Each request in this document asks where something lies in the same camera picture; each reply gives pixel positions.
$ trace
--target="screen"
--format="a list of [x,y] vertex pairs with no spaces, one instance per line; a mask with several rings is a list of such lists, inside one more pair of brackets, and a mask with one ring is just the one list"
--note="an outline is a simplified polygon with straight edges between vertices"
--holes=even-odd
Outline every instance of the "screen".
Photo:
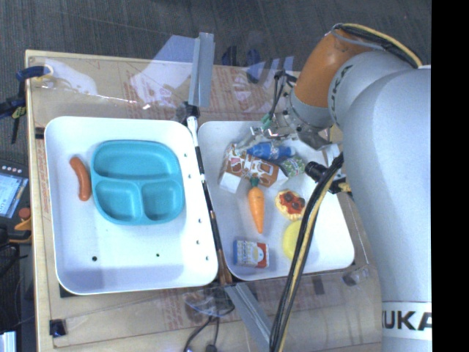
[[0,216],[13,217],[27,183],[27,178],[0,174]]

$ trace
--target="toy carrot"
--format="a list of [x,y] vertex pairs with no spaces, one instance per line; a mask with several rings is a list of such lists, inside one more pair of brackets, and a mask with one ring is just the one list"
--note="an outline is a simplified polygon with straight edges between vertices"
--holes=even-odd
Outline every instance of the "toy carrot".
[[264,192],[260,189],[257,184],[259,178],[251,177],[251,189],[248,192],[249,208],[251,209],[251,215],[254,219],[254,223],[258,233],[262,233],[264,230],[264,204],[265,197]]

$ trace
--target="yellow disc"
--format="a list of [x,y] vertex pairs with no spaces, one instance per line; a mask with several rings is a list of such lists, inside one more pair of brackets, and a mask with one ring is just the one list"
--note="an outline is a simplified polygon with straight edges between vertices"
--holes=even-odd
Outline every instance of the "yellow disc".
[[285,255],[291,260],[295,254],[296,242],[298,240],[298,233],[300,233],[300,227],[301,220],[294,221],[287,227],[284,233],[282,248],[284,249]]

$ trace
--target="plastic tray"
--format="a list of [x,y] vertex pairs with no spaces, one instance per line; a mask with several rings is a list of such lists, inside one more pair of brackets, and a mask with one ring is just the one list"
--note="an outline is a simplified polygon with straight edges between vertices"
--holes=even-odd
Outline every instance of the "plastic tray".
[[[158,142],[174,152],[184,185],[184,206],[176,218],[158,226],[116,224],[101,215],[94,197],[78,198],[69,160],[77,155],[89,168],[97,147],[112,140]],[[45,129],[45,149],[56,273],[65,290],[88,295],[213,281],[218,261],[212,227],[192,136],[184,125],[57,117]],[[136,166],[142,169],[144,163]]]
[[161,224],[184,206],[181,167],[174,152],[160,142],[107,141],[91,162],[96,207],[116,224]]
[[[262,187],[266,199],[265,224],[264,232],[259,234],[248,208],[246,194],[250,187],[249,181],[242,180],[236,194],[218,186],[224,150],[230,143],[244,138],[251,126],[259,126],[259,122],[211,121],[199,129],[199,145],[205,176],[217,216],[226,263],[229,270],[242,280],[267,279],[288,274],[291,260],[283,252],[282,241],[291,221],[276,210],[274,199],[280,190],[289,188],[308,201],[316,186],[309,176],[302,174],[289,179],[286,183],[274,183],[269,188]],[[287,144],[293,146],[306,163],[316,161],[325,165],[322,152],[315,151],[298,140],[290,140]],[[266,243],[269,248],[269,266],[255,268],[236,265],[233,250],[233,242],[236,240]],[[327,193],[317,216],[304,273],[345,268],[352,263],[354,257],[355,250],[339,200],[336,195]]]

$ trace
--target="gray floor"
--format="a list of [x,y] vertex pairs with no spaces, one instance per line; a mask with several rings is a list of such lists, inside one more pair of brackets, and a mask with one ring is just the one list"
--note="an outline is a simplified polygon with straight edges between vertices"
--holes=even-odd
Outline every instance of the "gray floor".
[[[0,102],[17,93],[15,72],[27,48],[152,59],[172,35],[212,32],[216,64],[236,45],[240,65],[255,48],[262,60],[290,56],[293,70],[301,70],[339,22],[390,35],[431,63],[432,0],[0,0]],[[0,158],[26,164],[26,119],[15,144],[12,127],[11,118],[0,120]],[[22,316],[23,335],[34,338],[33,314]]]

